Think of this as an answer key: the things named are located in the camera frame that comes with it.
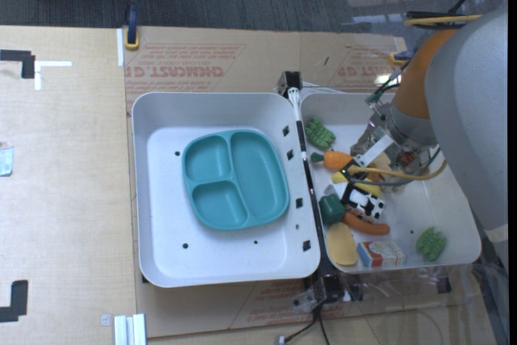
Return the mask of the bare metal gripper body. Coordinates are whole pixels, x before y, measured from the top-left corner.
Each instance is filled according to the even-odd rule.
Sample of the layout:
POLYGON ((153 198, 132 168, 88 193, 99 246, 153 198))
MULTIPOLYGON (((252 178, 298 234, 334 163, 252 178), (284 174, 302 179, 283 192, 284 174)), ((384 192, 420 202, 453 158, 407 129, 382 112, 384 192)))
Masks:
POLYGON ((367 126, 364 165, 419 175, 429 162, 429 120, 409 116, 394 103, 376 104, 367 126))

